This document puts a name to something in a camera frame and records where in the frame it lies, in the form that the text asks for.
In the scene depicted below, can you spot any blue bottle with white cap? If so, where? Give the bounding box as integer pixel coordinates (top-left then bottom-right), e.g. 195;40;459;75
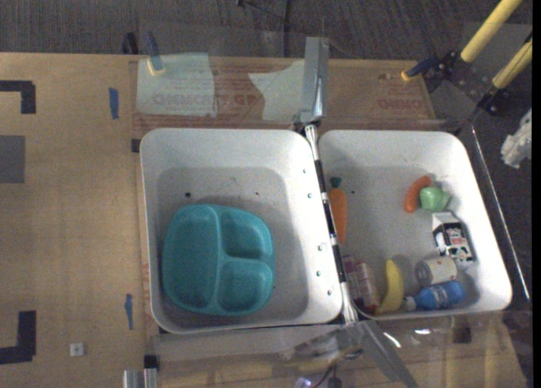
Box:
402;280;467;312

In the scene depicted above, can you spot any teal divided plate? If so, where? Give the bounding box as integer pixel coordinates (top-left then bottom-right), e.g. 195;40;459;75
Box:
161;203;276;317

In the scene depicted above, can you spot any brown cardboard board, red print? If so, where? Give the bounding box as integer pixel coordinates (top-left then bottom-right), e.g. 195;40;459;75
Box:
128;55;450;373

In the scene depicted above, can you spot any small white can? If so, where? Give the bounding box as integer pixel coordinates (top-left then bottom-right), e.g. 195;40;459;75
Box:
414;254;459;287

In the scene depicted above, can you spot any light green toy vegetable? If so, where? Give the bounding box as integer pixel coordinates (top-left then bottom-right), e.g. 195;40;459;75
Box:
418;185;452;213

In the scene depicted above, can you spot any orange toy sausage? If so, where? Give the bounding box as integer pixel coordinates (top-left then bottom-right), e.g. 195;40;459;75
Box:
403;175;433;214

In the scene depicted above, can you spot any white carton with cow print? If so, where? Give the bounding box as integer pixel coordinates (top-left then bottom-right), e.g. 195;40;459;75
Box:
431;210;475;271

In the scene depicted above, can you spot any orange toy carrot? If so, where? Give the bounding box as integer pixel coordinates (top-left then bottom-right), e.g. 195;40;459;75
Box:
328;176;348;244

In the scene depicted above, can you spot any white plastic tray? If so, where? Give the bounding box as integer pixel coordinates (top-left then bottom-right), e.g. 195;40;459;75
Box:
139;127;344;335
316;129;514;320

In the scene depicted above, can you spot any yellow banana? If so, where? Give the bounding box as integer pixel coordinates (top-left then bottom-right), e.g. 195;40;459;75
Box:
374;258;405;316

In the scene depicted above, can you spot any thin black and white rod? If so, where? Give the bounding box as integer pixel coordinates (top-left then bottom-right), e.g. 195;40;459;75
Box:
304;124;360;325

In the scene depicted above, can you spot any red and white packet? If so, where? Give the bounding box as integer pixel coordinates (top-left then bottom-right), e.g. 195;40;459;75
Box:
354;261;381;315

